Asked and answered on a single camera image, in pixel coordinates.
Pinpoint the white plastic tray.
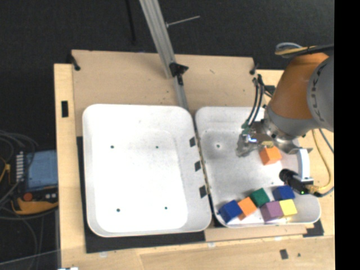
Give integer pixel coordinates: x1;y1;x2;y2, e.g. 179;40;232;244
194;106;322;229
82;103;213;238

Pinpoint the pale wood board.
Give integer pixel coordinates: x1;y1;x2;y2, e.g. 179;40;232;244
70;49;309;243

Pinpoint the yellow cube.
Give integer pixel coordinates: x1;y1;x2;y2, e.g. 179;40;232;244
279;199;298;217

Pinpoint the orange cube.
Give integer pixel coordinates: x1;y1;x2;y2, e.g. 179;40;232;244
259;146;283;166
237;196;258;221

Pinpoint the green cube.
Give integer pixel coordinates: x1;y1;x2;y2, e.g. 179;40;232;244
249;187;271;208

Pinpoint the black cylinder on white bracket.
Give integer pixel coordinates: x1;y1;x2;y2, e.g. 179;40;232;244
279;147;314;196

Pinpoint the purple cube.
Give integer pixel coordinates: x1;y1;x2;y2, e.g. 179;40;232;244
260;200;284;223

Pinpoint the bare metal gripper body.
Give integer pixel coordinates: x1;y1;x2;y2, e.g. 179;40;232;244
242;121;302;154

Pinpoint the blue cube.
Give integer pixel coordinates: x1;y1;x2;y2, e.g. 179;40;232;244
218;200;243;223
272;185;296;201

